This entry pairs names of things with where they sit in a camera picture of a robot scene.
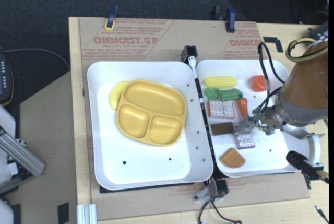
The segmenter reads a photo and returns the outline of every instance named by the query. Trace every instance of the clamp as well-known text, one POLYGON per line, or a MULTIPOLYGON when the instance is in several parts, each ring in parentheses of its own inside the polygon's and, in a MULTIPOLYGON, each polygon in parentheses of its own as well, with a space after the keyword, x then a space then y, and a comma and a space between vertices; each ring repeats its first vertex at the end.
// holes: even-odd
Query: clamp
POLYGON ((104 29, 108 32, 111 32, 115 28, 115 17, 117 15, 118 5, 111 7, 109 18, 105 21, 104 29))
POLYGON ((234 33, 234 21, 235 21, 235 9, 234 8, 228 8, 226 10, 226 31, 228 33, 234 33))

